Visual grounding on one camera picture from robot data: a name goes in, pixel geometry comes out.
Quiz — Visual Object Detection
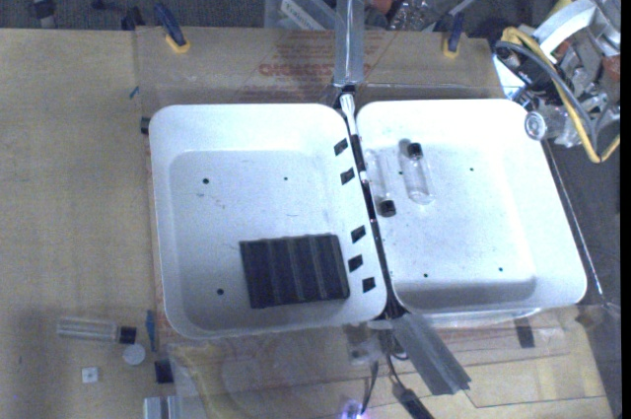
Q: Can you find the clear plastic bottle, black cap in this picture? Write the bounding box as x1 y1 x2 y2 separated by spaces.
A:
364 148 398 218
55 315 139 346
397 140 437 206

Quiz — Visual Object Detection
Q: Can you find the brown cardboard board, red print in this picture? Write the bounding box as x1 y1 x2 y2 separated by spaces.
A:
133 25 615 413

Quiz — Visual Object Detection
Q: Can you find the thin black and white rod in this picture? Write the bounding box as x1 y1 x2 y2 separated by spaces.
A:
338 93 396 311

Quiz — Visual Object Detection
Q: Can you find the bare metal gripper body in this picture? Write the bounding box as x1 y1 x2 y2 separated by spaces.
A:
579 0 621 99

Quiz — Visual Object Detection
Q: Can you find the black ribbed block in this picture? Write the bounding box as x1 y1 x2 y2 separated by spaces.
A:
239 233 352 311

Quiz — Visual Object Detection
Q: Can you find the grey round disc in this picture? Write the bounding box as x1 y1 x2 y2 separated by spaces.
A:
121 342 148 368

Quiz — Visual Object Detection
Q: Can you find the black cylinder on white bracket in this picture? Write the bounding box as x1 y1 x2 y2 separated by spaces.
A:
495 0 600 98

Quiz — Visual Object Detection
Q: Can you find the white plastic tray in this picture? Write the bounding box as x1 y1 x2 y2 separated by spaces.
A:
354 98 590 315
147 103 388 341

